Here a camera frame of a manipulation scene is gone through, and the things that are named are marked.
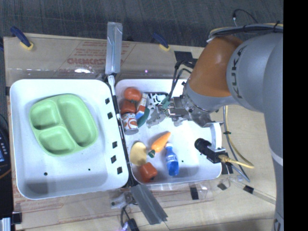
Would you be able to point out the blue plastic bottle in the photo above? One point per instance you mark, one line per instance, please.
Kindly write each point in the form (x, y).
(172, 161)

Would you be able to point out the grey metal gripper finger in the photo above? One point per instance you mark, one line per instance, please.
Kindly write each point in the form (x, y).
(179, 121)
(155, 119)

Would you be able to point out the brown cardboard board red print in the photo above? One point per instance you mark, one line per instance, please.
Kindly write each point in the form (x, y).
(60, 54)

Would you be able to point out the white plastic tray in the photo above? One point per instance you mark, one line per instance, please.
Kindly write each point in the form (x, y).
(192, 133)
(72, 177)

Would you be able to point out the teal toy vegetable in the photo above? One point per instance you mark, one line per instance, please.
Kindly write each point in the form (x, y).
(144, 119)

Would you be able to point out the yellow toy chip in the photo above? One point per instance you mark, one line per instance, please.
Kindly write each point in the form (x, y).
(137, 153)

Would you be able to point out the white and orange can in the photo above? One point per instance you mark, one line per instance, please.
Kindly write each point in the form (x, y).
(130, 124)

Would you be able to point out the orange toy tomato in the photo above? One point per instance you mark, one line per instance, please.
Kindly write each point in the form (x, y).
(132, 94)

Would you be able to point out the green divided plate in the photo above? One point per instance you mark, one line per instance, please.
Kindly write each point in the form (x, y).
(62, 125)

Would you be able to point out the black and white cow-print carton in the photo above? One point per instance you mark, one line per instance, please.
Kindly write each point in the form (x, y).
(155, 100)

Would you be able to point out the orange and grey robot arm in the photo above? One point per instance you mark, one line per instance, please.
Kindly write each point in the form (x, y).
(255, 66)

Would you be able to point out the black cylinder on white bracket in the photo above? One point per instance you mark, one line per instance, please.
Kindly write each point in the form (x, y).
(207, 148)

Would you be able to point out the red-orange toy pepper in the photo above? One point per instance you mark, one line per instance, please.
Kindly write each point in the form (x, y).
(148, 172)

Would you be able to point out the white red blue small carton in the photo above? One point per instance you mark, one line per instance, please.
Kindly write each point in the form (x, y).
(142, 108)

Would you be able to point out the orange carrot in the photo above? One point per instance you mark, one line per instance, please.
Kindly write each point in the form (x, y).
(160, 142)

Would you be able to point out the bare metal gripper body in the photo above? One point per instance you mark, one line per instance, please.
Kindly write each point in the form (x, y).
(192, 113)

